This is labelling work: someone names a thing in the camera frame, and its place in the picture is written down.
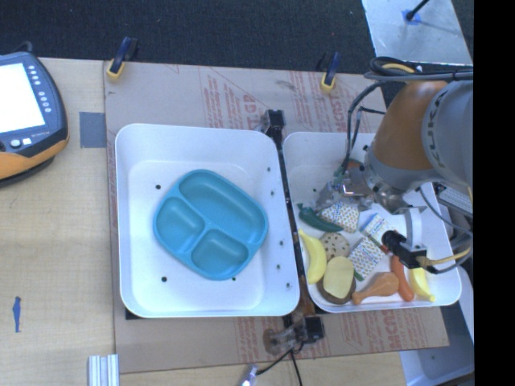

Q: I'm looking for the thin black rod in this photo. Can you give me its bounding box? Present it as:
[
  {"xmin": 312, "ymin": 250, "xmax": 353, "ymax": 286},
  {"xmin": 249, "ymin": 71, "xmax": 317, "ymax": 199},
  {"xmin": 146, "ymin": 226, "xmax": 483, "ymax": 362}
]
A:
[{"xmin": 275, "ymin": 133, "xmax": 311, "ymax": 318}]

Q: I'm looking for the black cylinder on white bracket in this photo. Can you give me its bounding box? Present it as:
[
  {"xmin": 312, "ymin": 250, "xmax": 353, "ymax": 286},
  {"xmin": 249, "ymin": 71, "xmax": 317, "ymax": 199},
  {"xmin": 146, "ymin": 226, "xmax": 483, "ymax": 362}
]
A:
[{"xmin": 381, "ymin": 207, "xmax": 428, "ymax": 270}]

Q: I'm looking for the brown cardboard board red print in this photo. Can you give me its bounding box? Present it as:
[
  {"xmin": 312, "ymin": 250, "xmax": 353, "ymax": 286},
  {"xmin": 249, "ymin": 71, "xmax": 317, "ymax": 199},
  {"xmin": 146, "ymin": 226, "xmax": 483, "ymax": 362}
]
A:
[{"xmin": 103, "ymin": 60, "xmax": 451, "ymax": 374}]

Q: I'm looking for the white plastic tray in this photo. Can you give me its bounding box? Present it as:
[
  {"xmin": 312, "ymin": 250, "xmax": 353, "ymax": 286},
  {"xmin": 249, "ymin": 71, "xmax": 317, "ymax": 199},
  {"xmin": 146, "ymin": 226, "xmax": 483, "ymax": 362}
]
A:
[
  {"xmin": 114, "ymin": 123, "xmax": 301, "ymax": 318},
  {"xmin": 282, "ymin": 131, "xmax": 463, "ymax": 314}
]

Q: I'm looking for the blue divided plate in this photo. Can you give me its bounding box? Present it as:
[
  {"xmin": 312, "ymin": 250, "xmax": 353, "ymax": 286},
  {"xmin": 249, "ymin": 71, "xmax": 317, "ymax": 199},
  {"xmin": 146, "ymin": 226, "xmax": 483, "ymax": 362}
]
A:
[{"xmin": 152, "ymin": 169, "xmax": 270, "ymax": 282}]

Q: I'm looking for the yellow potato slice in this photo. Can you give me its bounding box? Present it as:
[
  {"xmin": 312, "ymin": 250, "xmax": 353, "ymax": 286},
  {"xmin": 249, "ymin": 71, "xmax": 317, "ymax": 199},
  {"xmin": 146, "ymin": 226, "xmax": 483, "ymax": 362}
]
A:
[{"xmin": 323, "ymin": 255, "xmax": 356, "ymax": 300}]

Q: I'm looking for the green chili pepper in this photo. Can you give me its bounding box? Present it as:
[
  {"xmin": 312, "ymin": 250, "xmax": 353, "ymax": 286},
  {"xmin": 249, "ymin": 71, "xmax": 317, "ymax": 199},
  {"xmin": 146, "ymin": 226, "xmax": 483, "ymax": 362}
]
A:
[{"xmin": 296, "ymin": 203, "xmax": 344, "ymax": 233}]

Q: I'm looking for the white printed packet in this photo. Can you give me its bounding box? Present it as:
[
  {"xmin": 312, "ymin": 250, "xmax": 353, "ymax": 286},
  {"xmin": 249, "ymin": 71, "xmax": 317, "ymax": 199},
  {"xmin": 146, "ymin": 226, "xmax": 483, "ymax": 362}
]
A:
[
  {"xmin": 358, "ymin": 213, "xmax": 394, "ymax": 245},
  {"xmin": 320, "ymin": 201, "xmax": 361, "ymax": 234},
  {"xmin": 347, "ymin": 237, "xmax": 388, "ymax": 281}
]

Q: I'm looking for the orange sausage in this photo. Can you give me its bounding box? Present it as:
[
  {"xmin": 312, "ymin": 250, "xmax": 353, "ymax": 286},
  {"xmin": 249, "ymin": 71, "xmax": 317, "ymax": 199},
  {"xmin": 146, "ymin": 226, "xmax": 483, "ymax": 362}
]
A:
[{"xmin": 389, "ymin": 254, "xmax": 416, "ymax": 302}]

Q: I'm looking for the chocolate chip biscuit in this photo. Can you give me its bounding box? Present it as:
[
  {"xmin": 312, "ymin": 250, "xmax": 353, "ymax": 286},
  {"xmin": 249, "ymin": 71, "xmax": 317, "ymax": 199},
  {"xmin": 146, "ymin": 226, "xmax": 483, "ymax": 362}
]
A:
[{"xmin": 319, "ymin": 232, "xmax": 352, "ymax": 261}]

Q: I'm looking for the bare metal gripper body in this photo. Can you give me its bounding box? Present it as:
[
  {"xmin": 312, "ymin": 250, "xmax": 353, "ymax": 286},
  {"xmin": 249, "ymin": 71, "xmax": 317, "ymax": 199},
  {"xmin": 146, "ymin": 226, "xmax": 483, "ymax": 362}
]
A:
[{"xmin": 339, "ymin": 166, "xmax": 408, "ymax": 214}]

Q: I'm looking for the yellow banana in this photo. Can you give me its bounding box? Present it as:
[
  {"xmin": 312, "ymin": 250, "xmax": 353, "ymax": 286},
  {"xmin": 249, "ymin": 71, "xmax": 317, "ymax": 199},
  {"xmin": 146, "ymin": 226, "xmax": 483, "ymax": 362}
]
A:
[
  {"xmin": 298, "ymin": 228, "xmax": 328, "ymax": 285},
  {"xmin": 408, "ymin": 266, "xmax": 437, "ymax": 303}
]

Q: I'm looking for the tan chicken drumstick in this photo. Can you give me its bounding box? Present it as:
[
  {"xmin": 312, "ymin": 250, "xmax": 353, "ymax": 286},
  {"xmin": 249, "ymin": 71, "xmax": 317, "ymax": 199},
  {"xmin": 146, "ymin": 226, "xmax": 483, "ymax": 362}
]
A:
[{"xmin": 351, "ymin": 271, "xmax": 401, "ymax": 306}]

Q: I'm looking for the black block with wires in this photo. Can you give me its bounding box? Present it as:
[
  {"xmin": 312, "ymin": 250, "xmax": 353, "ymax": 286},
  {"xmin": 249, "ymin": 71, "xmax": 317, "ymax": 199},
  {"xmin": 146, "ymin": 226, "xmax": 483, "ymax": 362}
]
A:
[
  {"xmin": 303, "ymin": 315, "xmax": 326, "ymax": 343},
  {"xmin": 264, "ymin": 109, "xmax": 287, "ymax": 137}
]

